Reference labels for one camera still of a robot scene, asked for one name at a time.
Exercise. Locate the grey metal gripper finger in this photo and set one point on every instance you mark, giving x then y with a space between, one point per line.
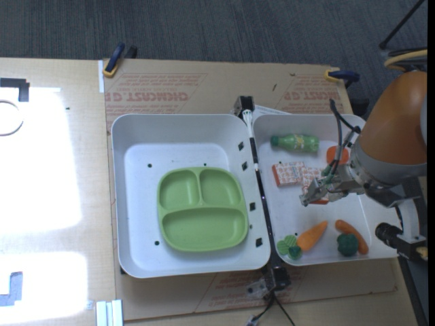
314 192
336 196

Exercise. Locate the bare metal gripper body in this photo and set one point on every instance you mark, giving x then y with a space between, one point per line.
353 181

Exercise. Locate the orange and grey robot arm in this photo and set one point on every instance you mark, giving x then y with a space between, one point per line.
394 121

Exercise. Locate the orange and white carton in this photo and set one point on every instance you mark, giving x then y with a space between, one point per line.
311 176
288 173

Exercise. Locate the white plastic tray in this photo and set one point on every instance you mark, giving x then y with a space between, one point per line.
289 212
136 199

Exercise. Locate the orange-brown sausage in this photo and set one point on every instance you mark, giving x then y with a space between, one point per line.
346 227

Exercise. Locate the orange round toy fruit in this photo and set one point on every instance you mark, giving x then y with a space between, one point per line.
332 155

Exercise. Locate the orange carrot with green leaves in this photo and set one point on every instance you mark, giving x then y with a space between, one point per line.
311 236

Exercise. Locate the green broccoli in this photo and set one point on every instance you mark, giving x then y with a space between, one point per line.
347 244

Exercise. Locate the green plastic bottle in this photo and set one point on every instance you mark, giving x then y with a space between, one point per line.
297 143

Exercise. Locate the thin black and white rod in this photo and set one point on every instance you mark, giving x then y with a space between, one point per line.
261 185

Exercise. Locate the white paper sheet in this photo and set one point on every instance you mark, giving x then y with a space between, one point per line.
268 110

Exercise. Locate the green divided plate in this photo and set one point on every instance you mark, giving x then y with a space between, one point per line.
204 222

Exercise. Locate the brown cardboard board, red print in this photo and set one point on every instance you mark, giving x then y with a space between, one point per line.
210 80

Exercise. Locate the black cylinder on white bracket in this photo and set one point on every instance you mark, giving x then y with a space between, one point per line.
406 239

